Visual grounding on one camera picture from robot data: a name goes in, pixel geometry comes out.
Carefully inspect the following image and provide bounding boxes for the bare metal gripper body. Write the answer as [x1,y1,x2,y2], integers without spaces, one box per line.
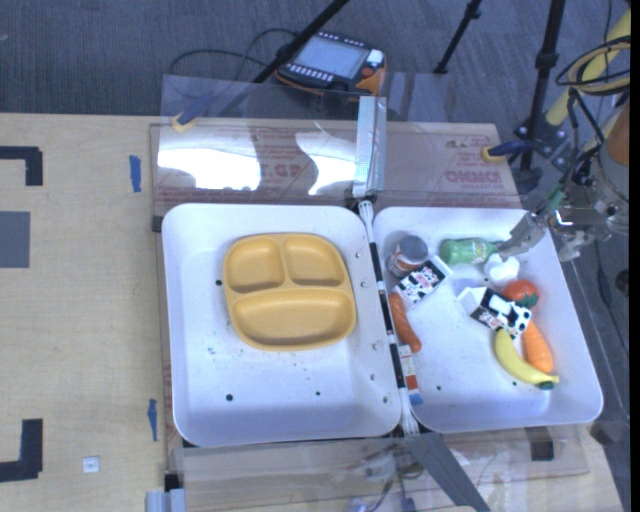
[543,185,630,237]

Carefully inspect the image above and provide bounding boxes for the white crumpled object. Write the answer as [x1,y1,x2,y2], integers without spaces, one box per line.
[483,253,521,287]

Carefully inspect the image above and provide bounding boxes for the red tomato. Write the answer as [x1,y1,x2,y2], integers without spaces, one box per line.
[501,279,541,309]

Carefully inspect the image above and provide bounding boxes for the green plastic bottle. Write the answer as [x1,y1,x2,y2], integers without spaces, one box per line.
[438,237,504,266]

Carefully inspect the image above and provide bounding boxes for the cow print carton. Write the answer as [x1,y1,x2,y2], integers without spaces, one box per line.
[457,286,533,341]
[392,254,454,305]

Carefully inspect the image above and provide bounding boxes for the brown cardboard board red print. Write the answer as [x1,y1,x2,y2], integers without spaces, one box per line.
[149,122,592,479]

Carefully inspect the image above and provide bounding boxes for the orange carrot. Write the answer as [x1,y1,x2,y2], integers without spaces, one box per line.
[521,319,555,374]

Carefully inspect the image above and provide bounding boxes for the orange can grey lid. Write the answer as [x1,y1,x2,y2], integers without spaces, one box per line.
[386,234,430,279]

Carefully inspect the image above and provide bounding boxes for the yellow banana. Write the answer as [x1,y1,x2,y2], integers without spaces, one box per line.
[493,327,560,391]

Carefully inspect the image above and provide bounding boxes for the orange sausage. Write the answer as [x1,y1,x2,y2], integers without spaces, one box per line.
[388,292,423,354]

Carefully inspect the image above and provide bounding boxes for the white plastic tray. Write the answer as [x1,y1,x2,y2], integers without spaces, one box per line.
[160,202,404,448]
[372,206,605,434]

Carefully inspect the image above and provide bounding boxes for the thin black and white rod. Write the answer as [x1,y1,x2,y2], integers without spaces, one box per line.
[357,199,420,436]

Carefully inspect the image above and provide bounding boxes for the white orange blue packet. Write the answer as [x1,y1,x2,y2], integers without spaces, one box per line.
[397,343,425,406]

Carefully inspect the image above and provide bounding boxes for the yellow divided plate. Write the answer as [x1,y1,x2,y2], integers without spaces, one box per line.
[222,232,358,351]

